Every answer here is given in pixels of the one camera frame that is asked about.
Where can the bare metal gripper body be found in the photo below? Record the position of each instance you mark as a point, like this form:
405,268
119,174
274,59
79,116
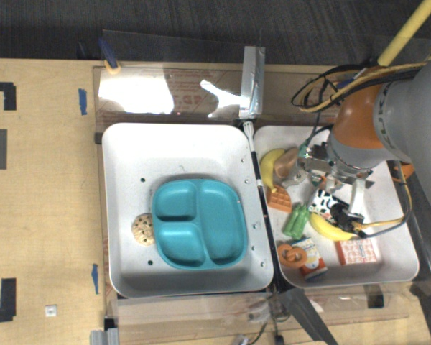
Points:
318,162

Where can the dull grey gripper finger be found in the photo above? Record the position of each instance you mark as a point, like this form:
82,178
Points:
295,180

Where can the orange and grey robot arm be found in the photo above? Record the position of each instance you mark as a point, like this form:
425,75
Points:
398,120

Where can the orange waffle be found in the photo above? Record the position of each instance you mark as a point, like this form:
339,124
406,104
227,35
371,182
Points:
279,200

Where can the yellow banana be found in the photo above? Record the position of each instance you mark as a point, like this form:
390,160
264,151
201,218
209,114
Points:
267,165
327,228

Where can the black and white cow-print carton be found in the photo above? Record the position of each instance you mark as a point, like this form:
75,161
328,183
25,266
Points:
323,203

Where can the green asparagus bundle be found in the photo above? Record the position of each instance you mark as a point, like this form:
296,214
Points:
296,222

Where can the orange pretzel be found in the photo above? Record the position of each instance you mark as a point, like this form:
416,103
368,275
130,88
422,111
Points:
291,255

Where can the white and orange juice carton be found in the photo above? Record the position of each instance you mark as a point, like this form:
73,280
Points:
310,259

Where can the white plastic tray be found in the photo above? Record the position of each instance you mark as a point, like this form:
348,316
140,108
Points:
388,207
179,146

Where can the orange patterned packet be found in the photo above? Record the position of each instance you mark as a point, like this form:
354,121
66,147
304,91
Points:
356,252

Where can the blue divided plate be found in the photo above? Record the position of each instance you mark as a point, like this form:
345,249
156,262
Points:
201,225

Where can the tan chocolate chip biscuit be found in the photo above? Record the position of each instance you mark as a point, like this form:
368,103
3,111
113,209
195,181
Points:
143,229

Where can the yellow foam pole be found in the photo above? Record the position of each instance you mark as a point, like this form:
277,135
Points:
409,25

